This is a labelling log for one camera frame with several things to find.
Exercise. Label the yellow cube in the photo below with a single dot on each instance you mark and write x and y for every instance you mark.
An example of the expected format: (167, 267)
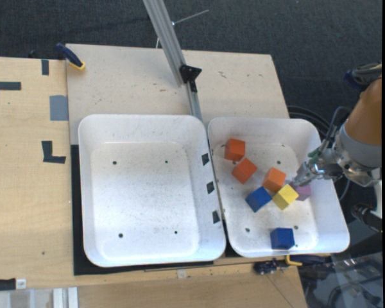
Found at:
(285, 196)

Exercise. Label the pink cube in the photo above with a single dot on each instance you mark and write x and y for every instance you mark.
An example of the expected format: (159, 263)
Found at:
(304, 192)

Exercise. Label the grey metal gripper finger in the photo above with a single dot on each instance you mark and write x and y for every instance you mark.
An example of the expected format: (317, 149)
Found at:
(302, 171)
(306, 180)

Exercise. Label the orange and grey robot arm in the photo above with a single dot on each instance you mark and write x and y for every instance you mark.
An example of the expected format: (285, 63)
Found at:
(367, 120)

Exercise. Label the pale wood board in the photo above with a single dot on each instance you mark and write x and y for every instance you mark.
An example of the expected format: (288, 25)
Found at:
(131, 82)

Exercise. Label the white plastic tray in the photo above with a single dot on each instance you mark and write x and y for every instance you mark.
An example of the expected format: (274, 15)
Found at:
(269, 218)
(141, 197)

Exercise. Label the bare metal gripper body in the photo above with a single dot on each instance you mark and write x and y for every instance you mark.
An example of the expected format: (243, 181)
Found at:
(337, 164)

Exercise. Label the blue cube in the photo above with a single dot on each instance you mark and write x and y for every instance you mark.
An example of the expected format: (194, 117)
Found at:
(258, 199)
(281, 238)

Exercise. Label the orange cube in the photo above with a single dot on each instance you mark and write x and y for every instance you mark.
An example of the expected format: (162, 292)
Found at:
(274, 179)
(244, 171)
(235, 149)

